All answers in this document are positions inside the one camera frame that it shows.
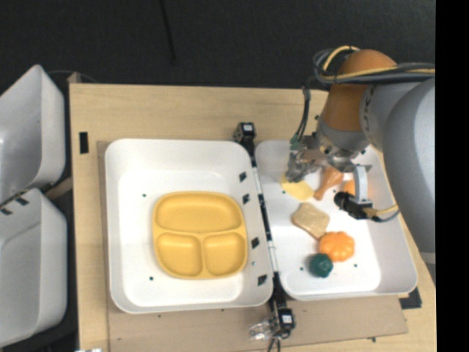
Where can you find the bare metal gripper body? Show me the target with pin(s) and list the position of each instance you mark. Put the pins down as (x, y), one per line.
(309, 161)

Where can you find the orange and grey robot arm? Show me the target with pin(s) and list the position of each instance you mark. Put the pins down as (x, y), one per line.
(403, 130)

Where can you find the brown chicken drumstick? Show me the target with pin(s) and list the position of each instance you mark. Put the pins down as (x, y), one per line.
(328, 183)

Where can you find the pale yellow cheese slice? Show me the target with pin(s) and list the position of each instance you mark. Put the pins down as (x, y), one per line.
(298, 191)

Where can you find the beige bread slice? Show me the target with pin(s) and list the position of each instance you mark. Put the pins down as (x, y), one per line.
(310, 219)

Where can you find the thin black and white rod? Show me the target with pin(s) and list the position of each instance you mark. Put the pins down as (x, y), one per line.
(264, 211)

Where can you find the orange pumpkin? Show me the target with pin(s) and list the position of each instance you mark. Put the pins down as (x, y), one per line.
(337, 246)

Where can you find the green broccoli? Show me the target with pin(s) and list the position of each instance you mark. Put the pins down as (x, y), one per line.
(321, 265)

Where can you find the white plastic tray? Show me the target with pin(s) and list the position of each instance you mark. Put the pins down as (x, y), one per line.
(139, 167)
(366, 270)

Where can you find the yellow divided plate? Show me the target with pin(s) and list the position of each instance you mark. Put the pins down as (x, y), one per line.
(198, 233)

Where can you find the black cylinder on white bracket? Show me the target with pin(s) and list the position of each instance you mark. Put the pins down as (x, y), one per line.
(353, 204)

